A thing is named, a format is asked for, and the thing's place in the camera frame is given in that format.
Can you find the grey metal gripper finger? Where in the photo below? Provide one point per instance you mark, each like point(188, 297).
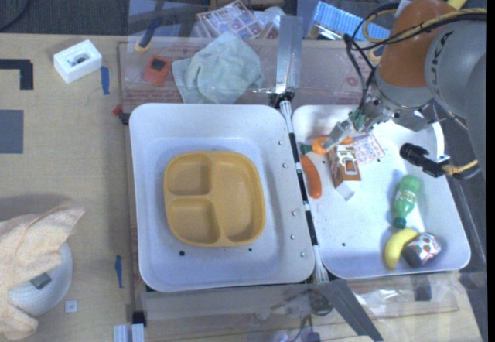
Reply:
point(337, 134)

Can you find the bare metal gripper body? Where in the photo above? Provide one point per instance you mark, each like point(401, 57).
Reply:
point(374, 113)

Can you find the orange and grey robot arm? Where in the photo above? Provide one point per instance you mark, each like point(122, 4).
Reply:
point(406, 58)

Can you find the orange and white carton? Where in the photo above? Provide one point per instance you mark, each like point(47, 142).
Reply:
point(346, 170)

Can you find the thin black and white rod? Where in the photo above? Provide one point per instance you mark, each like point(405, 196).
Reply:
point(297, 162)

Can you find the orange carrot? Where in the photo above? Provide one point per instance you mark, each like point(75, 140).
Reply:
point(312, 178)

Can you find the green plastic bottle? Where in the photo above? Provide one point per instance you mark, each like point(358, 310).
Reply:
point(405, 197)

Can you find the white plastic tray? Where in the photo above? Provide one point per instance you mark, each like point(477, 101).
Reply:
point(359, 228)
point(216, 124)

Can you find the yellow divided plate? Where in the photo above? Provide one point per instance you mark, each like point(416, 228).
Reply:
point(236, 193)

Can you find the yellow banana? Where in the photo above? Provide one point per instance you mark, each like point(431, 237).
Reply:
point(395, 247)

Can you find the pale green cloth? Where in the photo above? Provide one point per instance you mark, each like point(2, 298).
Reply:
point(220, 69)

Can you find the small orange device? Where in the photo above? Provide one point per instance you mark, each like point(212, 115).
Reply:
point(155, 70)

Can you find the white foam box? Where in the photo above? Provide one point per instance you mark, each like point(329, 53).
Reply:
point(63, 69)

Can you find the small white square tile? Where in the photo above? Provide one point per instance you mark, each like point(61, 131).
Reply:
point(71, 306)

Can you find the pale yellow towel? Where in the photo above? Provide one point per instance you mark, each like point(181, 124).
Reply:
point(27, 240)

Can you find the white round bowl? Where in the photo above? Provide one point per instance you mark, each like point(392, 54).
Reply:
point(50, 294)

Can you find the black cylinder on white bracket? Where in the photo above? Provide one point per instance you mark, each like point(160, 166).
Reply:
point(417, 156)

